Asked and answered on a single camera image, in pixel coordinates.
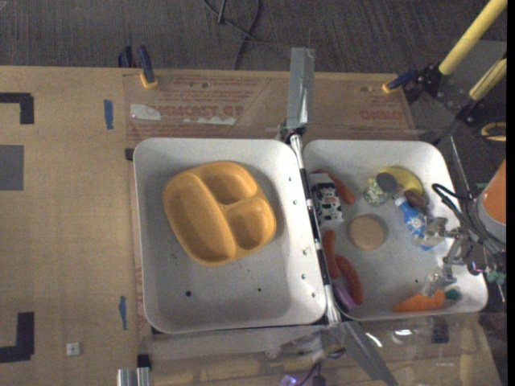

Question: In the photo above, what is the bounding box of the tan round biscuit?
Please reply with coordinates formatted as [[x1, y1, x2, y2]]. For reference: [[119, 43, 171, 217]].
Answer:
[[348, 214, 389, 252]]

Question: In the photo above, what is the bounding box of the thin black and white rod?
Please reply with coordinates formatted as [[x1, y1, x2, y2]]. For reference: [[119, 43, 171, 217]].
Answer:
[[288, 133, 342, 325]]

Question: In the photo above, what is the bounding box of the purple packet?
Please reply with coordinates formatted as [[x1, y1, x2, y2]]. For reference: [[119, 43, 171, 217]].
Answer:
[[332, 281, 357, 312]]

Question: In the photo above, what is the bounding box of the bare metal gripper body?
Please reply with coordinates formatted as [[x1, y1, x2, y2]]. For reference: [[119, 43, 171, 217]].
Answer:
[[442, 226, 486, 276]]

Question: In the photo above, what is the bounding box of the orange-red sausage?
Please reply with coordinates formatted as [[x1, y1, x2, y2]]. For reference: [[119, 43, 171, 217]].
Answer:
[[335, 254, 365, 306], [315, 170, 356, 206], [321, 229, 341, 280]]

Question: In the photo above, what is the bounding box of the brown cardboard board red print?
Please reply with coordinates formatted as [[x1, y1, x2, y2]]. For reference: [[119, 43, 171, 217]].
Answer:
[[122, 72, 496, 377]]

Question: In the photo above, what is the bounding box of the white plastic tray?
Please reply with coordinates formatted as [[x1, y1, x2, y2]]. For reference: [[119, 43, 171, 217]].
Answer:
[[132, 137, 328, 335], [301, 138, 489, 322]]

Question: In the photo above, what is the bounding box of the orange divided plate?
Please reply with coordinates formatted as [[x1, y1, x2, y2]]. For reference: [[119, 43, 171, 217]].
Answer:
[[162, 160, 278, 267]]

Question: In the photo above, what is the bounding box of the brown doughnut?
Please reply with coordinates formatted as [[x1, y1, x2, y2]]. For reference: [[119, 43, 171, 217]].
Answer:
[[403, 189, 430, 211]]

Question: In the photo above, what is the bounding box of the yellow banana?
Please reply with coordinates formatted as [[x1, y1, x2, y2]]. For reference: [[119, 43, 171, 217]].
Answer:
[[378, 166, 425, 196]]

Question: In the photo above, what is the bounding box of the black and white cow carton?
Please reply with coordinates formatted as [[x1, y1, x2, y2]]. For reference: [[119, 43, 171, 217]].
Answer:
[[308, 173, 345, 223]]

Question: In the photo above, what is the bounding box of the orange carrot with green top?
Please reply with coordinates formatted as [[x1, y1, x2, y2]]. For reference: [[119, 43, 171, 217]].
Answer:
[[392, 288, 462, 313]]

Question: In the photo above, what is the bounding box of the blue and white carton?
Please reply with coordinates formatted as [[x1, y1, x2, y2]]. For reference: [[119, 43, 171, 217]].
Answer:
[[393, 197, 442, 252]]

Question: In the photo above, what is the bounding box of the green can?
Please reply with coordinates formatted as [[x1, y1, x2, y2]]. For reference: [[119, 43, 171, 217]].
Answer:
[[363, 171, 399, 207]]

